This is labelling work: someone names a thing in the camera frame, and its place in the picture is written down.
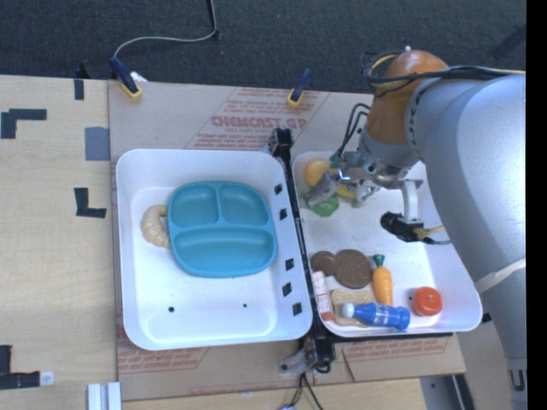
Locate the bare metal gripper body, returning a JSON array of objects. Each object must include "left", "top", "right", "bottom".
[{"left": 338, "top": 149, "right": 425, "bottom": 196}]

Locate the green toy lettuce leaf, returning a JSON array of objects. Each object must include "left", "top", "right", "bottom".
[{"left": 300, "top": 189, "right": 341, "bottom": 218}]

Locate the yellow round toy fruit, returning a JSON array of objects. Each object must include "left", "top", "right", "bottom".
[{"left": 303, "top": 159, "right": 332, "bottom": 188}]

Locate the white plastic tray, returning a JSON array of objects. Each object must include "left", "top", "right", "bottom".
[
  {"left": 291, "top": 150, "right": 485, "bottom": 338},
  {"left": 115, "top": 148, "right": 315, "bottom": 352}
]

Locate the thin black and white rod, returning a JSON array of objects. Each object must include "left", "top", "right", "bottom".
[{"left": 278, "top": 143, "right": 331, "bottom": 350}]

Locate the small brown biscuit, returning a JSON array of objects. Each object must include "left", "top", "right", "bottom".
[{"left": 309, "top": 250, "right": 339, "bottom": 278}]

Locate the large brown biscuit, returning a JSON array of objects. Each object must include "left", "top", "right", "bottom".
[{"left": 333, "top": 249, "right": 374, "bottom": 290}]

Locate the orange carrot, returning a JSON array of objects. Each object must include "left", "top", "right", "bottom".
[{"left": 372, "top": 253, "right": 395, "bottom": 308}]

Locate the red and white packet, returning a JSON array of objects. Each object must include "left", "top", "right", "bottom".
[{"left": 311, "top": 269, "right": 337, "bottom": 322}]

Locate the tan bread slice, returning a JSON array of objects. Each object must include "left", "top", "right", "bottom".
[{"left": 330, "top": 288, "right": 375, "bottom": 328}]

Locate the blue divided plate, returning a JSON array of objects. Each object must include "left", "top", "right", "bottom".
[{"left": 167, "top": 179, "right": 279, "bottom": 279}]

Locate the blue bottle white cap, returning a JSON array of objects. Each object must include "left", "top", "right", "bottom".
[{"left": 341, "top": 302, "right": 412, "bottom": 331}]

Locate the orange toy tomato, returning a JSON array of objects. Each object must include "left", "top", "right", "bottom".
[{"left": 411, "top": 285, "right": 444, "bottom": 318}]

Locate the brown cardboard board red print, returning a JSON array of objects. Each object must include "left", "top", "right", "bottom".
[{"left": 107, "top": 79, "right": 468, "bottom": 401}]

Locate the cream doughnut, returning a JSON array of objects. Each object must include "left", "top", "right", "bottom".
[{"left": 140, "top": 203, "right": 173, "bottom": 249}]

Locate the black cylinder on white bracket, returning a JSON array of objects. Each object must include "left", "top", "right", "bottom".
[{"left": 379, "top": 179, "right": 426, "bottom": 243}]

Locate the black block with thin wires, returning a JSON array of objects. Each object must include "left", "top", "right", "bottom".
[
  {"left": 268, "top": 126, "right": 296, "bottom": 159},
  {"left": 297, "top": 335, "right": 337, "bottom": 374}
]

